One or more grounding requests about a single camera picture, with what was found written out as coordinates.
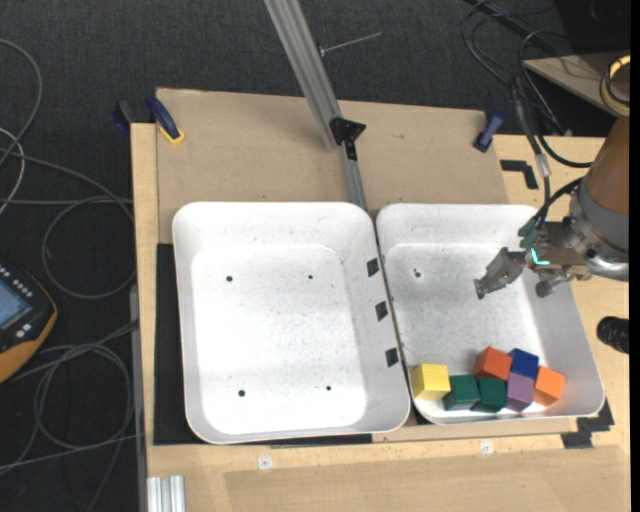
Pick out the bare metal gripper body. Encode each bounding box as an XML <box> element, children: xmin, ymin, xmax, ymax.
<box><xmin>522</xmin><ymin>214</ymin><xmax>631</xmax><ymax>283</ymax></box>

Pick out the white plastic tray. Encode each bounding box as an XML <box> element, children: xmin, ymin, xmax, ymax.
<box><xmin>374</xmin><ymin>202</ymin><xmax>607</xmax><ymax>427</ymax></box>
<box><xmin>171</xmin><ymin>200</ymin><xmax>413</xmax><ymax>446</ymax></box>

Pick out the blue cube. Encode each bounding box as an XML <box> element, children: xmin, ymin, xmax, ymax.
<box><xmin>508</xmin><ymin>347</ymin><xmax>541</xmax><ymax>380</ymax></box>

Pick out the red-orange cube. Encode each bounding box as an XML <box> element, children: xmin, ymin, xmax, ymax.
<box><xmin>472</xmin><ymin>345</ymin><xmax>515</xmax><ymax>382</ymax></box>

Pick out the orange cube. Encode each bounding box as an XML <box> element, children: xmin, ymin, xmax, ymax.
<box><xmin>531</xmin><ymin>365</ymin><xmax>567</xmax><ymax>408</ymax></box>

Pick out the purple cube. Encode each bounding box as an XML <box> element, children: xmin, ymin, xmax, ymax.
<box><xmin>505</xmin><ymin>371</ymin><xmax>537</xmax><ymax>413</ymax></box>

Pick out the green cube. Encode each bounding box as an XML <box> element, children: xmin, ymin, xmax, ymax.
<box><xmin>471</xmin><ymin>376</ymin><xmax>509</xmax><ymax>414</ymax></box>
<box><xmin>441</xmin><ymin>374</ymin><xmax>483</xmax><ymax>413</ymax></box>

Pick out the yellow cube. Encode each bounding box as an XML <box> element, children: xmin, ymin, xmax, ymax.
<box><xmin>410</xmin><ymin>362</ymin><xmax>453</xmax><ymax>402</ymax></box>

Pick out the brown cardboard board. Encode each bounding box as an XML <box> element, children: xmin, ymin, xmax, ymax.
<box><xmin>154</xmin><ymin>87</ymin><xmax>574</xmax><ymax>444</ymax></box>

